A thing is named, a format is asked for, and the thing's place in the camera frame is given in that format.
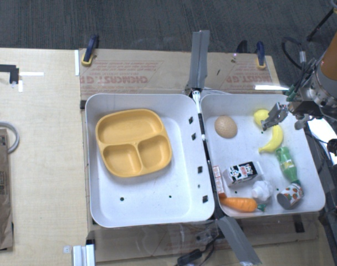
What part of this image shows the brown egg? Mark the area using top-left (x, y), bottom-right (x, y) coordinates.
top-left (214, 115), bottom-right (238, 139)

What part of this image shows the brown cardboard board red print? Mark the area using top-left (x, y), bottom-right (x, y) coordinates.
top-left (79, 48), bottom-right (319, 263)

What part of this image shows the white plastic bottle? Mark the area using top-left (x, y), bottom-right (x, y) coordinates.
top-left (251, 180), bottom-right (274, 203)

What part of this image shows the black cylinder on white bracket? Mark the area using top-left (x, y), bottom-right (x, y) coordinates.
top-left (307, 118), bottom-right (337, 157)

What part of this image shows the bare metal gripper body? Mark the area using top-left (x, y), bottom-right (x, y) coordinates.
top-left (287, 85), bottom-right (337, 120)

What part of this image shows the yellow divided plate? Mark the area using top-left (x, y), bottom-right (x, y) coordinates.
top-left (95, 108), bottom-right (173, 178)

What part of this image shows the yellow banana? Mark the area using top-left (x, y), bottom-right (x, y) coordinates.
top-left (253, 109), bottom-right (284, 154)

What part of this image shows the green bottle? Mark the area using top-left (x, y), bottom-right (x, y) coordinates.
top-left (275, 146), bottom-right (302, 186)

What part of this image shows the black and white milk carton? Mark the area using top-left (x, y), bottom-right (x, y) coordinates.
top-left (222, 161), bottom-right (264, 187)

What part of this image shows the white can with orange fruit print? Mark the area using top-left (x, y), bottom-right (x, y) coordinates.
top-left (276, 182), bottom-right (305, 211)

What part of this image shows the red and white packet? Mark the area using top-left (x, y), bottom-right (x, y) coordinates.
top-left (212, 165), bottom-right (228, 198)

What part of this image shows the orange carrot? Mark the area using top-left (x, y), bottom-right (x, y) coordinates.
top-left (218, 196), bottom-right (267, 213)

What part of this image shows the brown paper bag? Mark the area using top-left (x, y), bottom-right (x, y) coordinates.
top-left (0, 129), bottom-right (14, 252)

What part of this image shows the white plastic tray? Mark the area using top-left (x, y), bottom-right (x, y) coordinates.
top-left (199, 93), bottom-right (326, 219)
top-left (84, 93), bottom-right (216, 229)

